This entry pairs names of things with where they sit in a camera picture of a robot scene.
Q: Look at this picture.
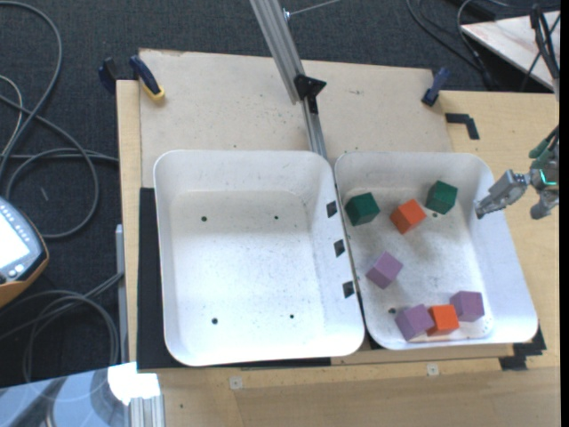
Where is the purple cube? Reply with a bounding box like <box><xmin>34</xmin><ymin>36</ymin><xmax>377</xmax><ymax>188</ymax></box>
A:
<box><xmin>448</xmin><ymin>290</ymin><xmax>486</xmax><ymax>323</ymax></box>
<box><xmin>394</xmin><ymin>302</ymin><xmax>436</xmax><ymax>342</ymax></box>
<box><xmin>365</xmin><ymin>250</ymin><xmax>405</xmax><ymax>291</ymax></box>

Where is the orange cube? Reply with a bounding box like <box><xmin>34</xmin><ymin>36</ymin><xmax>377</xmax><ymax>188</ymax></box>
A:
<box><xmin>427</xmin><ymin>303</ymin><xmax>461</xmax><ymax>337</ymax></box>
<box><xmin>389</xmin><ymin>197</ymin><xmax>429</xmax><ymax>236</ymax></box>

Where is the white plastic tray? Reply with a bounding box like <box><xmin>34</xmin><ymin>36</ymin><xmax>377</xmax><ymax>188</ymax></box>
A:
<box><xmin>333</xmin><ymin>150</ymin><xmax>540</xmax><ymax>352</ymax></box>
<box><xmin>152</xmin><ymin>149</ymin><xmax>367</xmax><ymax>368</ymax></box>

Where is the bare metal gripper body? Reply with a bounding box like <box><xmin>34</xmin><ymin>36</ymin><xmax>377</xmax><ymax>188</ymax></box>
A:
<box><xmin>528</xmin><ymin>159</ymin><xmax>561</xmax><ymax>195</ymax></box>

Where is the pale flat board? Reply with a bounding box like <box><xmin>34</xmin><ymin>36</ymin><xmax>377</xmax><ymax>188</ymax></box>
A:
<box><xmin>138</xmin><ymin>47</ymin><xmax>515</xmax><ymax>367</ymax></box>

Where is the green cube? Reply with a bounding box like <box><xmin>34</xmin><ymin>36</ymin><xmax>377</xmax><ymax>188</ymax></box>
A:
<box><xmin>344</xmin><ymin>191</ymin><xmax>381</xmax><ymax>228</ymax></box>
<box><xmin>424</xmin><ymin>180</ymin><xmax>460</xmax><ymax>216</ymax></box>

